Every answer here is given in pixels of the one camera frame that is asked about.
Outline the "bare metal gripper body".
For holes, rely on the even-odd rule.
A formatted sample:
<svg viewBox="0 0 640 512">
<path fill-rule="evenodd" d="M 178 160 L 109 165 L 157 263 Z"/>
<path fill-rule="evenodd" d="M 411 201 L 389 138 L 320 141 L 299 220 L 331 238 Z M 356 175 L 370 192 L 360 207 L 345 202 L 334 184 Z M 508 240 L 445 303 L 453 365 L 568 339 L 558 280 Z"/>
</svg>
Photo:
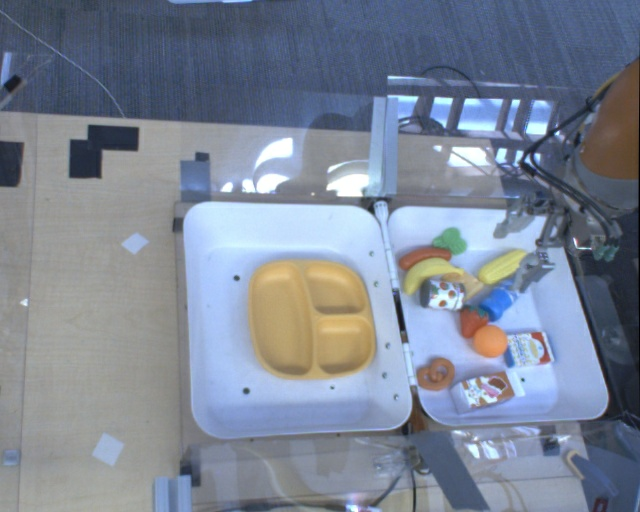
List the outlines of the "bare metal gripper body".
<svg viewBox="0 0 640 512">
<path fill-rule="evenodd" d="M 517 232 L 526 229 L 538 217 L 543 217 L 544 223 L 535 246 L 539 249 L 563 247 L 570 221 L 568 209 L 539 192 L 520 197 L 516 209 Z"/>
</svg>

